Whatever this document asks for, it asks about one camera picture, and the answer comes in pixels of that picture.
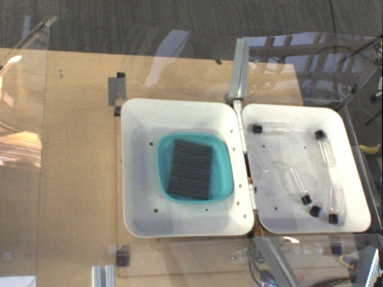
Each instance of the black cap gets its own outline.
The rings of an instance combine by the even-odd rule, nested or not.
[[[335,213],[329,214],[329,224],[337,224],[339,222],[338,215]]]
[[[317,130],[315,132],[315,139],[316,140],[320,141],[321,139],[325,139],[325,138],[327,138],[327,135],[322,130]]]
[[[319,206],[314,205],[314,206],[311,207],[311,209],[310,209],[310,215],[313,216],[313,217],[317,217],[317,216],[319,216],[319,214],[320,214],[320,212],[321,212],[321,209],[322,209],[322,207],[319,207]]]
[[[260,134],[262,133],[262,126],[259,126],[258,124],[253,125],[253,133],[254,134]]]
[[[310,204],[312,202],[311,198],[310,198],[310,195],[308,195],[308,194],[303,196],[300,199],[302,200],[303,205],[307,205],[307,204]]]

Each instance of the wooden table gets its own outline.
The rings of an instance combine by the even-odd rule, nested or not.
[[[48,52],[47,60],[41,185],[28,189],[19,174],[23,171],[25,179],[36,178],[38,184],[36,170],[15,170],[17,176],[6,176],[9,184],[18,186],[7,187],[7,193],[10,200],[19,201],[23,220],[1,216],[0,231],[8,230],[7,248],[15,253],[21,249],[12,262],[0,261],[0,275],[37,274],[39,287],[91,286],[92,266],[115,263],[118,234],[124,233],[117,209],[119,121],[114,107],[108,106],[108,77],[126,73],[128,98],[222,102],[233,63],[55,51]],[[275,67],[279,75],[271,75],[268,65],[250,65],[247,101],[301,105],[293,67]],[[9,213],[10,207],[14,205],[0,205],[1,214]],[[13,242],[15,234],[19,238]],[[164,269],[176,273],[177,265]],[[241,271],[223,273],[117,275],[115,285],[253,286],[246,269],[240,265]]]

